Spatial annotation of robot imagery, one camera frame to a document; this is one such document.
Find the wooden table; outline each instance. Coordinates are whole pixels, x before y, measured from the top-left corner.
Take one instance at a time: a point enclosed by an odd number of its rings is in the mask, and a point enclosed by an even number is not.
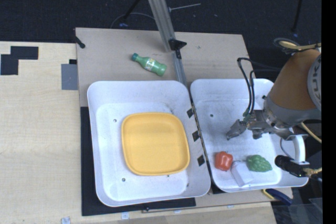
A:
[[[39,48],[38,60],[19,60],[18,75],[0,76],[0,223],[119,223],[124,217],[129,220],[123,223],[204,224],[224,219],[236,224],[276,223],[270,200],[261,191],[210,192],[196,198],[192,208],[83,217],[80,107],[86,105],[87,86],[102,78],[151,80],[153,74],[140,67],[132,66],[130,72],[127,66],[134,62],[123,57],[154,54],[163,62],[167,54],[155,31],[78,28],[76,35],[85,49],[76,44],[0,42],[0,54],[10,54],[11,46]],[[236,58],[247,52],[240,35],[176,33],[176,37],[188,43],[182,57],[189,83],[199,77],[242,77]],[[109,60],[95,61],[95,55],[106,53],[99,48],[107,44]],[[214,55],[213,44],[221,52]],[[78,59],[79,90],[62,90],[61,65],[69,59]],[[166,75],[162,79],[174,79],[171,67]],[[292,195],[290,188],[281,191]]]

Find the orange plate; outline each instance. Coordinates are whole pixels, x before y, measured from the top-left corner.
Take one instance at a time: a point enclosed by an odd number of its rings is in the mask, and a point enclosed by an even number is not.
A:
[[[181,172],[189,165],[184,127],[173,114],[131,114],[122,122],[121,138],[126,164],[135,174],[169,175]]]

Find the red toy tomato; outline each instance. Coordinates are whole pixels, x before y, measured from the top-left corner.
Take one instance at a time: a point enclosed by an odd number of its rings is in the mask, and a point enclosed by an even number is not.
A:
[[[225,151],[218,152],[215,156],[215,167],[223,171],[228,171],[232,161],[233,156],[231,154],[228,154]]]

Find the black clamp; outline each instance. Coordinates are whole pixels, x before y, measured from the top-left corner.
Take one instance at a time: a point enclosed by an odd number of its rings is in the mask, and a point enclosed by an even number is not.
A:
[[[185,45],[187,45],[187,43],[183,42],[183,41],[173,39],[173,38],[168,40],[168,42],[169,42],[169,45],[170,45],[170,49],[175,50],[176,57],[178,59],[182,59],[180,49],[182,49]]]

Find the green bottle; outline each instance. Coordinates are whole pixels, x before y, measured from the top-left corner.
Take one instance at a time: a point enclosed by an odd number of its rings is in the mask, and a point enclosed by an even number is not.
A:
[[[167,66],[163,63],[159,63],[150,57],[141,57],[138,54],[133,54],[132,61],[138,62],[144,69],[163,76]]]

